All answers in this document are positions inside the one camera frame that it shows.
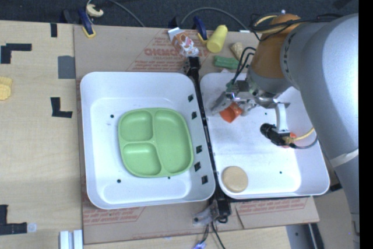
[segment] beige disc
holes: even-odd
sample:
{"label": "beige disc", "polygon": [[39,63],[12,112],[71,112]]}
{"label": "beige disc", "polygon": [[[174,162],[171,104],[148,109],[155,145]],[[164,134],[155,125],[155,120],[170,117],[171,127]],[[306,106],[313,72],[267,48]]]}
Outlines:
{"label": "beige disc", "polygon": [[228,190],[234,193],[242,192],[249,184],[246,172],[238,166],[230,166],[224,169],[221,180]]}

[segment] cardboard box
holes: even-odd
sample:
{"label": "cardboard box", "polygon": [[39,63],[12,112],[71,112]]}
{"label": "cardboard box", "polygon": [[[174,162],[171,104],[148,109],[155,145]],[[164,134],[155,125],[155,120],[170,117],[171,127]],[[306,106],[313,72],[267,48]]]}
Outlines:
{"label": "cardboard box", "polygon": [[[172,45],[167,29],[95,26],[95,30],[96,37],[88,39],[80,26],[74,26],[85,244],[203,233],[205,228],[193,226],[192,218],[193,214],[208,206],[207,201],[110,211],[98,209],[90,203],[85,186],[80,80],[94,71],[182,72],[184,64],[184,57]],[[209,72],[220,72],[221,68],[213,65],[214,55],[199,41],[196,31],[187,30],[186,33],[199,48],[200,77]],[[232,57],[228,47],[236,42],[253,47],[258,43],[253,34],[229,32],[219,55]],[[312,197],[235,202],[231,208],[228,223],[219,224],[219,231],[319,220]]]}

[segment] yellow sponge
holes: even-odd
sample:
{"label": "yellow sponge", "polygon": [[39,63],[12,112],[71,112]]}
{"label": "yellow sponge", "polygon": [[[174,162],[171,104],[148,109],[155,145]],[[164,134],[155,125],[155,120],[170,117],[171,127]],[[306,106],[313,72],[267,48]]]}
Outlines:
{"label": "yellow sponge", "polygon": [[6,100],[10,97],[12,82],[13,80],[11,78],[0,76],[0,100]]}

